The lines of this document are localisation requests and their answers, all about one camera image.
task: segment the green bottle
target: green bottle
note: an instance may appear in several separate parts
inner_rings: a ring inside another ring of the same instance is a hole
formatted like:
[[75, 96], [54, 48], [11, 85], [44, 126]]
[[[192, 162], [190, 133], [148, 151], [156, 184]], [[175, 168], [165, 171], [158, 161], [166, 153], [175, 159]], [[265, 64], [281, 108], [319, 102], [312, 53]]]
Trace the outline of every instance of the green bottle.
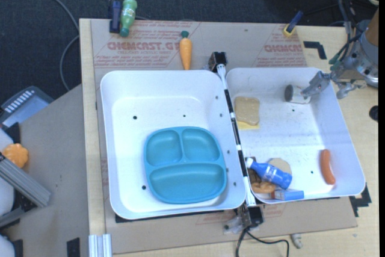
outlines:
[[124, 0], [122, 13], [120, 14], [120, 35], [127, 37], [129, 34], [129, 28], [132, 26], [135, 20], [135, 10], [138, 4], [136, 0]]

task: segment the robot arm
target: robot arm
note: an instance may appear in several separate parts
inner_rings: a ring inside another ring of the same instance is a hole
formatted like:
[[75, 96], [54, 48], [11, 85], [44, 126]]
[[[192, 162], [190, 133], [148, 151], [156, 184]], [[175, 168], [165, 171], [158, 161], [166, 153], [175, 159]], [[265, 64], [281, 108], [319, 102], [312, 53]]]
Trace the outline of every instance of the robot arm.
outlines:
[[305, 98], [322, 92], [330, 81], [338, 85], [339, 99], [347, 96], [349, 91], [366, 85], [378, 88], [378, 17], [379, 9], [372, 20], [360, 23], [360, 29], [365, 31], [353, 37], [346, 48], [341, 49], [343, 53], [338, 53], [329, 62], [332, 64], [331, 73], [320, 71], [314, 76], [308, 88], [302, 91]]

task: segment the wooden table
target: wooden table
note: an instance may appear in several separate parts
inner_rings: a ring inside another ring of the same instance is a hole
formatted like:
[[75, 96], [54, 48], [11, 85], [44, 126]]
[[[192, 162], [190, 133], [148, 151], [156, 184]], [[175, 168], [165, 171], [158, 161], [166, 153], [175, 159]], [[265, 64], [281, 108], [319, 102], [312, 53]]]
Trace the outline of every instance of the wooden table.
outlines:
[[[330, 59], [346, 40], [343, 28], [320, 26], [298, 26], [300, 41], [320, 42]], [[96, 91], [93, 67], [91, 20], [80, 20], [82, 92], [84, 105], [85, 145], [87, 160], [88, 218], [91, 235], [106, 233], [103, 206], [102, 174], [100, 166]], [[309, 67], [317, 67], [329, 72], [327, 60], [321, 60], [314, 49], [304, 48]], [[372, 203], [359, 208], [358, 227], [327, 232], [302, 234], [303, 248], [296, 249], [290, 237], [290, 256], [379, 256], [379, 190], [378, 190], [378, 123], [368, 112], [378, 105], [378, 89], [367, 87], [349, 93], [339, 101], [346, 125], [359, 156]], [[236, 242], [179, 247], [127, 253], [119, 256], [234, 256]], [[246, 238], [242, 242], [241, 255], [245, 256], [285, 256], [284, 243], [265, 245]]]

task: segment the blue bottle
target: blue bottle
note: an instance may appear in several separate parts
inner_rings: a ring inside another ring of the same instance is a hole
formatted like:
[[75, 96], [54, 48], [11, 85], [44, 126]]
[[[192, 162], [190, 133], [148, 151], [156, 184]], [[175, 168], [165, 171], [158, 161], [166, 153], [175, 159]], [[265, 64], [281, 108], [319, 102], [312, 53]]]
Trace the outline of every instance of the blue bottle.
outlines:
[[246, 166], [247, 168], [253, 169], [261, 180], [279, 185], [284, 190], [287, 189], [291, 183], [292, 175], [283, 172], [271, 164], [257, 163], [252, 158], [247, 158]]

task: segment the blue divided plate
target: blue divided plate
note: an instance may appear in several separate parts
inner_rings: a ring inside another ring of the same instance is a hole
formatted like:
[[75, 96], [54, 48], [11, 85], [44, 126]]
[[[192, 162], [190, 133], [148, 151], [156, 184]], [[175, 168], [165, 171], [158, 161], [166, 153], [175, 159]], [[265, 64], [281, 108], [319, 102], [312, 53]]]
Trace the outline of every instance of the blue divided plate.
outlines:
[[196, 203], [219, 196], [226, 187], [223, 154], [206, 129], [161, 129], [144, 144], [144, 167], [151, 192], [166, 203]]

